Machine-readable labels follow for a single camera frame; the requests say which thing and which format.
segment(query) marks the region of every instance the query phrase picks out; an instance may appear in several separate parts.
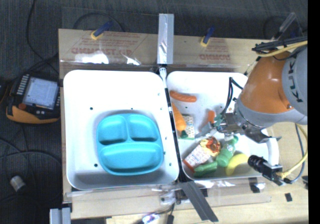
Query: toy sausage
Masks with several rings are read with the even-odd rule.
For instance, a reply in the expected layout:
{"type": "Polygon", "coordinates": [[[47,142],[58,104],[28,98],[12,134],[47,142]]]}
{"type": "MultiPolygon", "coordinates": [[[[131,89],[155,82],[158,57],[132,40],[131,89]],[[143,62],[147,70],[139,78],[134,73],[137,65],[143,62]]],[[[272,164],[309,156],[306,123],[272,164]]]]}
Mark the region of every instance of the toy sausage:
{"type": "Polygon", "coordinates": [[[181,101],[181,102],[196,102],[197,101],[197,97],[194,95],[180,94],[180,93],[173,91],[173,90],[170,91],[170,96],[173,99],[181,101]]]}

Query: black connector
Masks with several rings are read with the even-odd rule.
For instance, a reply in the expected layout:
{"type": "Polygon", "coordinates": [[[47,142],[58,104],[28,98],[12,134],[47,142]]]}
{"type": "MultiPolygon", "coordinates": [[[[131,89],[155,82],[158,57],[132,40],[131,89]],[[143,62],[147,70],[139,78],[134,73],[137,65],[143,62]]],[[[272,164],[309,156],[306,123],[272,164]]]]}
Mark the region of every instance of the black connector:
{"type": "Polygon", "coordinates": [[[276,175],[277,172],[282,171],[281,165],[270,165],[263,157],[251,155],[248,159],[248,165],[261,173],[263,177],[267,178],[278,185],[282,185],[280,178],[276,175]]]}

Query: toy banana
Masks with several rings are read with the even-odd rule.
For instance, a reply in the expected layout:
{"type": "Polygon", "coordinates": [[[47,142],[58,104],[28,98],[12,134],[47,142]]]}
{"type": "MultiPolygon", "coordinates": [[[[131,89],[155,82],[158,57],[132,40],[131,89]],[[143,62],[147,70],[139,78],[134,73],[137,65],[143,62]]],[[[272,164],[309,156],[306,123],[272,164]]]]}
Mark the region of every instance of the toy banana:
{"type": "Polygon", "coordinates": [[[243,153],[240,153],[240,154],[237,154],[237,155],[234,155],[230,161],[229,161],[229,164],[227,165],[227,167],[225,168],[225,173],[227,176],[231,176],[236,167],[240,164],[243,164],[243,163],[247,163],[248,162],[248,156],[246,154],[243,154],[243,153]]]}

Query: green bottle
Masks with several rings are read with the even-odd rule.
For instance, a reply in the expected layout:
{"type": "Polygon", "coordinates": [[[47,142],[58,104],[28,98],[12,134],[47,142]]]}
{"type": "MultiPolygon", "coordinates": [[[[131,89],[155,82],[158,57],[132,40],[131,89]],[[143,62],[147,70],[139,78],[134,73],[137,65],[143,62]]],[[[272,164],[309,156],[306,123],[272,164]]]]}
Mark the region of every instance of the green bottle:
{"type": "Polygon", "coordinates": [[[231,140],[228,140],[224,143],[219,155],[217,155],[215,159],[218,166],[226,167],[228,165],[230,159],[236,151],[235,144],[238,142],[238,140],[238,137],[234,135],[231,140]]]}

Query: blue container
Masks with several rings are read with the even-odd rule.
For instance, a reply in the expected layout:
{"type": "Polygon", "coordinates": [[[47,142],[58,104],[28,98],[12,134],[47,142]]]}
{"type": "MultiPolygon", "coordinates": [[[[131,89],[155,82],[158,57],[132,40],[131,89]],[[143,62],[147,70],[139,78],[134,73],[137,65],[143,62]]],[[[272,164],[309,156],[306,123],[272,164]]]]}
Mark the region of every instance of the blue container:
{"type": "Polygon", "coordinates": [[[158,126],[142,114],[116,114],[102,119],[96,145],[100,164],[113,175],[147,174],[157,170],[164,160],[158,126]]]}

